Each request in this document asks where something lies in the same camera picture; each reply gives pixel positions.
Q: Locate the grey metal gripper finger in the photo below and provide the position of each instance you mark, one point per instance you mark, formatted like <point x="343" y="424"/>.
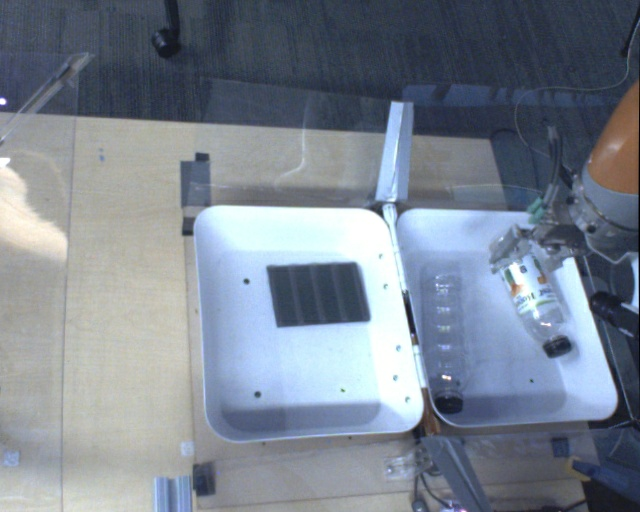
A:
<point x="509" y="247"/>
<point x="556" y="259"/>

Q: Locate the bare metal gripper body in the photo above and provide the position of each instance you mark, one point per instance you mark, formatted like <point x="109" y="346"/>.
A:
<point x="562" y="236"/>

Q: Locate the clear bottle with green label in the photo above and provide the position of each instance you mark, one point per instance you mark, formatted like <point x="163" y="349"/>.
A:
<point x="536" y="300"/>

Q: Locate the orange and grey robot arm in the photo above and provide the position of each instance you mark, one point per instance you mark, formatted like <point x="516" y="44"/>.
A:
<point x="615" y="155"/>

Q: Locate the clear plastic bottle without label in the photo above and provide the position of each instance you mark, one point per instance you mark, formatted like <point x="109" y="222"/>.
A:
<point x="445" y="320"/>

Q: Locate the thin black and white rod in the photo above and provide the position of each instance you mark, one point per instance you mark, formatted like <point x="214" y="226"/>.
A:
<point x="395" y="235"/>

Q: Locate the white plastic tray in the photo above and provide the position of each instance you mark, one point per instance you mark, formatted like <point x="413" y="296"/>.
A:
<point x="310" y="370"/>
<point x="500" y="380"/>

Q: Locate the dark grey ribbed mat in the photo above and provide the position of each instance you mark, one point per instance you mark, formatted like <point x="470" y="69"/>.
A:
<point x="317" y="294"/>

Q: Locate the pale wood board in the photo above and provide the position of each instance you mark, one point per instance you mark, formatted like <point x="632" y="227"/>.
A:
<point x="310" y="475"/>

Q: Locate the black cylinder on white bracket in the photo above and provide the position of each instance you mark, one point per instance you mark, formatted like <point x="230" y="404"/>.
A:
<point x="606" y="306"/>

